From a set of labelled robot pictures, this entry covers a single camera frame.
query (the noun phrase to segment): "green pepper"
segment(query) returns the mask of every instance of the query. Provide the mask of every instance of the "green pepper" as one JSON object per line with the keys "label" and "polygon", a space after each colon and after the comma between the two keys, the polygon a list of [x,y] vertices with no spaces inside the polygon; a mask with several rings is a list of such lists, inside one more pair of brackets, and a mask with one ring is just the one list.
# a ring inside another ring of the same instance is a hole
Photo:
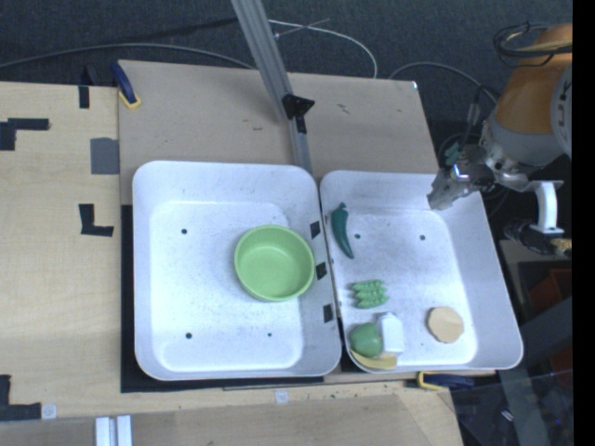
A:
{"label": "green pepper", "polygon": [[356,292],[369,291],[371,289],[378,289],[384,284],[380,279],[373,279],[370,281],[359,281],[351,285],[351,289]]}
{"label": "green pepper", "polygon": [[350,332],[351,348],[364,357],[375,357],[382,351],[380,332],[372,322],[358,325]]}
{"label": "green pepper", "polygon": [[351,251],[350,241],[347,238],[347,218],[348,211],[345,209],[344,203],[341,203],[336,210],[331,213],[331,227],[333,228],[333,235],[337,241],[338,247],[349,259],[353,259],[353,251]]}
{"label": "green pepper", "polygon": [[365,291],[359,291],[359,292],[355,293],[355,297],[357,297],[359,300],[363,301],[364,299],[373,299],[375,297],[380,297],[386,292],[387,292],[386,287],[378,287],[375,289],[369,289],[369,290],[366,289]]}
{"label": "green pepper", "polygon": [[376,308],[378,306],[382,306],[385,302],[387,302],[390,298],[387,295],[378,295],[375,297],[369,297],[364,300],[361,300],[357,308]]}

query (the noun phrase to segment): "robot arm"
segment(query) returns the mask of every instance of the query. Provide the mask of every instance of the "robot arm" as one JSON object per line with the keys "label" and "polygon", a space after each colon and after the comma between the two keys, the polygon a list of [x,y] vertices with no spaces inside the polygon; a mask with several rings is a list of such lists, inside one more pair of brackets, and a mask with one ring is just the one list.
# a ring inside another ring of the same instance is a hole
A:
{"label": "robot arm", "polygon": [[537,222],[513,220],[506,235],[539,253],[569,256],[572,242],[556,226],[556,189],[562,182],[529,176],[564,153],[572,159],[572,23],[547,28],[533,45],[502,53],[531,58],[512,73],[483,124],[479,144],[465,145],[452,168],[439,171],[428,201],[432,209],[447,209],[456,199],[489,191],[495,184],[532,191],[538,200]]}

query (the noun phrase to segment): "white cable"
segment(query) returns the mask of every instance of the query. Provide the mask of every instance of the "white cable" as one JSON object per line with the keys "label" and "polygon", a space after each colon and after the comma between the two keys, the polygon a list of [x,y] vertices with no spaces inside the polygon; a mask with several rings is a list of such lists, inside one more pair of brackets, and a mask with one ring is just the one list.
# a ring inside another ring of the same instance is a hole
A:
{"label": "white cable", "polygon": [[159,43],[113,43],[113,44],[108,44],[108,45],[83,46],[83,47],[78,47],[78,48],[63,49],[61,51],[54,51],[52,53],[47,53],[45,55],[38,55],[38,56],[32,56],[32,57],[23,58],[23,59],[16,59],[14,61],[0,63],[0,70],[2,70],[4,68],[10,68],[11,66],[17,66],[20,64],[24,64],[24,63],[39,61],[42,59],[56,58],[59,56],[74,55],[74,54],[78,54],[78,53],[86,53],[89,51],[98,51],[98,50],[102,50],[102,49],[135,48],[135,47],[159,48],[159,49],[170,49],[170,50],[175,50],[175,51],[185,51],[185,52],[194,53],[194,54],[198,54],[198,55],[208,56],[211,58],[223,59],[224,61],[228,61],[230,63],[237,64],[238,66],[247,68],[249,70],[255,69],[254,66],[244,63],[243,61],[240,61],[238,59],[230,58],[225,55],[220,55],[218,53],[212,53],[211,51],[205,51],[203,49],[196,49],[196,48],[191,48],[191,47],[186,47],[186,46],[176,46],[176,45],[162,45]]}
{"label": "white cable", "polygon": [[304,30],[312,30],[313,32],[332,34],[333,36],[337,36],[339,38],[343,38],[345,40],[351,41],[355,45],[359,46],[363,51],[365,51],[366,54],[370,57],[370,59],[372,60],[372,63],[374,64],[374,76],[373,76],[374,79],[376,79],[378,76],[378,65],[376,62],[376,58],[374,58],[374,55],[372,54],[372,52],[367,47],[365,47],[365,45],[363,43],[360,43],[356,39],[351,38],[350,36],[347,36],[346,34],[333,32],[332,30],[326,30],[324,28],[317,28],[317,27],[311,26],[311,25],[299,25],[297,23],[288,23],[286,21],[269,20],[269,23],[272,23],[275,25],[289,26],[292,28],[303,28]]}

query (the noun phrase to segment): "metal pole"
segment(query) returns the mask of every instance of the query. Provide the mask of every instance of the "metal pole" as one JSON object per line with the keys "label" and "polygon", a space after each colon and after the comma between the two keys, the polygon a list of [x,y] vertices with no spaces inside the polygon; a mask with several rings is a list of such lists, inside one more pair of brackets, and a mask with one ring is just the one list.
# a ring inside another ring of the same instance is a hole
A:
{"label": "metal pole", "polygon": [[231,0],[235,14],[240,21],[245,39],[252,52],[262,81],[269,92],[277,117],[289,126],[294,163],[312,172],[310,151],[305,130],[303,113],[298,117],[288,114],[283,103],[287,95],[293,97],[293,89],[287,77],[279,48],[272,35],[261,0]]}

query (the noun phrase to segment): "green bowl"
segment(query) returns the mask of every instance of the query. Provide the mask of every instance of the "green bowl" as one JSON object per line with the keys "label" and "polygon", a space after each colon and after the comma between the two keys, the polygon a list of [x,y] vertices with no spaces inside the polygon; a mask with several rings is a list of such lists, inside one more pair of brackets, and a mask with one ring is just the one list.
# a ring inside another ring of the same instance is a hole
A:
{"label": "green bowl", "polygon": [[264,225],[245,233],[235,247],[242,286],[263,301],[286,301],[306,292],[314,279],[314,255],[294,231]]}

